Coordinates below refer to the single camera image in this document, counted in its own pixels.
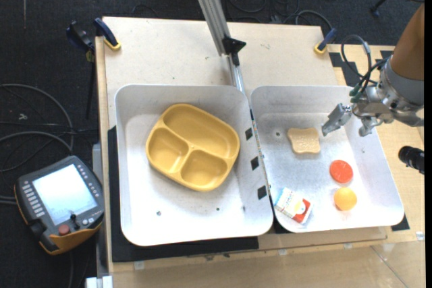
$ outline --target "wooden table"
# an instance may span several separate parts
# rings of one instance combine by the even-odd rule
[[[111,51],[104,45],[102,38],[96,38],[103,185],[105,205],[109,206],[107,131],[115,125],[115,92],[125,84],[230,85],[231,80],[227,59],[218,56],[206,22],[138,18],[103,20],[122,47],[119,51]],[[330,45],[323,55],[313,51],[313,47],[323,39],[320,27],[246,23],[228,25],[233,38],[246,42],[239,56],[247,97],[252,90],[262,85],[345,85],[341,68],[333,67],[329,56],[329,53],[340,51],[339,45]],[[393,49],[389,46],[371,48],[373,59],[380,59],[381,51]],[[346,54],[357,64],[360,72],[366,71],[367,60],[362,47],[348,45]],[[259,236],[259,250],[162,258],[145,263],[119,263],[113,262],[111,257],[111,230],[107,226],[111,219],[107,207],[104,227],[107,269],[114,285],[125,287],[127,283],[128,287],[171,287],[175,286],[175,282],[179,283],[182,272],[189,272],[190,277],[186,282],[189,282],[189,287],[194,287],[193,282],[199,282],[202,273],[195,272],[192,267],[199,267],[206,272],[208,282],[214,282],[212,284],[219,287],[219,269],[227,260],[230,268],[235,265],[239,270],[247,270],[244,265],[253,261],[256,265],[271,265],[274,271],[274,268],[286,265],[281,260],[284,254],[309,254],[314,260],[320,260],[322,251],[335,251],[335,255],[339,256],[338,253],[346,248],[368,251],[360,249],[389,243],[417,242],[419,236],[425,233],[424,175],[405,167],[398,158],[398,151],[405,145],[424,150],[423,133],[398,122],[382,125],[377,131],[405,208],[409,229],[392,231],[391,227],[371,227],[302,234],[276,234],[270,230]],[[362,258],[361,254],[356,255],[356,258]],[[210,261],[215,265],[214,270],[208,266]],[[164,272],[176,273],[158,277],[157,272],[161,272],[158,270],[163,268],[169,269]],[[239,278],[234,280],[238,281],[239,287],[249,282],[246,278],[244,281]],[[260,287],[258,283],[248,284]]]

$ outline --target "red button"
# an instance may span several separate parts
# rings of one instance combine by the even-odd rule
[[[70,228],[68,225],[61,225],[59,227],[59,235],[63,236],[70,233]]]

